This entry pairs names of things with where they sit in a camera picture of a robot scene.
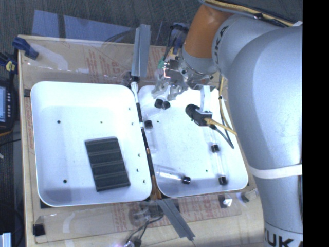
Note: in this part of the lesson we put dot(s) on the white plastic tray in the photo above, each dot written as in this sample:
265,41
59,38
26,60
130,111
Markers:
185,148
77,107

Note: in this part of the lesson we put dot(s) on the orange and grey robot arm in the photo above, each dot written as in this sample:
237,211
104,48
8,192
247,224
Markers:
267,86

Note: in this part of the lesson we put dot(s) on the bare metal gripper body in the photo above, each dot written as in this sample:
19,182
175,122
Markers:
180,74

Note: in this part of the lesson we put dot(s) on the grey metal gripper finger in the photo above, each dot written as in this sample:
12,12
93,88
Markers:
158,89
175,91

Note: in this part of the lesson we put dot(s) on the thin black and white rod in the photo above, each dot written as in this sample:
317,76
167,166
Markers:
144,135

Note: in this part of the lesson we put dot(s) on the clear plastic bottle black cap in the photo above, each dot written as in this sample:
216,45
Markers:
158,103
166,105
215,148
148,123
185,179
223,180

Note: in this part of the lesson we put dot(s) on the black ribbed rectangular pad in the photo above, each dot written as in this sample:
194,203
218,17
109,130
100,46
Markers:
107,163

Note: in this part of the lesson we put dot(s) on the black cylinder on white bracket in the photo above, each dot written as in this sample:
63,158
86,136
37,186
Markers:
201,117

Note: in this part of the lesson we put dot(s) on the brown cardboard board red print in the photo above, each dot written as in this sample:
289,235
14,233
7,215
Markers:
102,60

